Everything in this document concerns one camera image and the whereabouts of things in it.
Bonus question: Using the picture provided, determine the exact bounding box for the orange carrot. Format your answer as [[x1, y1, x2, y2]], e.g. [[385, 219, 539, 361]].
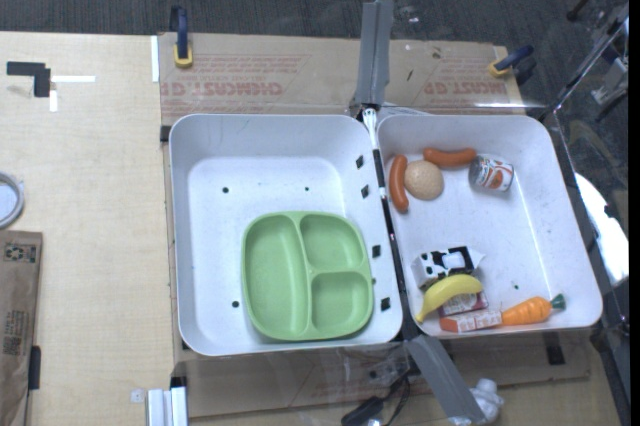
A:
[[500, 292, 567, 328]]

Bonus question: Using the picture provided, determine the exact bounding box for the small white and orange can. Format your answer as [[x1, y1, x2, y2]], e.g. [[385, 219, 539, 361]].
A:
[[467, 153, 516, 193]]

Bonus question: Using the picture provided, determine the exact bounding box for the yellow banana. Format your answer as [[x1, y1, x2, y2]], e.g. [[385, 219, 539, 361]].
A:
[[414, 272, 485, 325]]

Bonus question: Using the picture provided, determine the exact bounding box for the black and white milk carton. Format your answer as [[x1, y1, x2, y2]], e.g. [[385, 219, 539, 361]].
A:
[[410, 245, 487, 290]]

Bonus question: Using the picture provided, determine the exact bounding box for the brown cardboard board red print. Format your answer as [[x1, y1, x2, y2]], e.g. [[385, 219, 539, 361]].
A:
[[156, 31, 592, 419]]

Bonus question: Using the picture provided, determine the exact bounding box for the orange toy sausage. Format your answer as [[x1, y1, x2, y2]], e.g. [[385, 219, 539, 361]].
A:
[[422, 146, 478, 169], [388, 154, 412, 215]]

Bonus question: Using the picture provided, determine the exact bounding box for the red and white packet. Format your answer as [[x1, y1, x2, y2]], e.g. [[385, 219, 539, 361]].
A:
[[437, 291, 490, 319]]

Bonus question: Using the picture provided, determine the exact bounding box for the orange and white carton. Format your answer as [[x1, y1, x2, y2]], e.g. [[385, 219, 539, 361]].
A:
[[439, 308, 504, 335]]

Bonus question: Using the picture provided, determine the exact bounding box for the white plastic tray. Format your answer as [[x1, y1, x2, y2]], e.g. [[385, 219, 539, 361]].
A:
[[374, 113, 605, 341], [168, 113, 405, 358]]

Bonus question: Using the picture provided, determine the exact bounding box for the clear tape roll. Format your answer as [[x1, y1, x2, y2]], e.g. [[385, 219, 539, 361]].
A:
[[0, 171, 26, 231]]

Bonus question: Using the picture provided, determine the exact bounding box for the brown paper bag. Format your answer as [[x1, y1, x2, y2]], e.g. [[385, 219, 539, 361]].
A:
[[0, 229, 44, 426]]

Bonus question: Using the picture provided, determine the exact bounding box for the white crumpled paper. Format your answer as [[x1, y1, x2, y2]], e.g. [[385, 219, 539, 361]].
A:
[[466, 377, 506, 421]]

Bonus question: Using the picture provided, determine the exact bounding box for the green divided plate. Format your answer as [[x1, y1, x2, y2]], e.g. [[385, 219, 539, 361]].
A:
[[240, 210, 376, 343]]

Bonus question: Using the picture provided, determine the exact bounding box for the beige toy bread roll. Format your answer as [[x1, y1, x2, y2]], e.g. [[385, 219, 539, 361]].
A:
[[403, 159, 446, 202]]

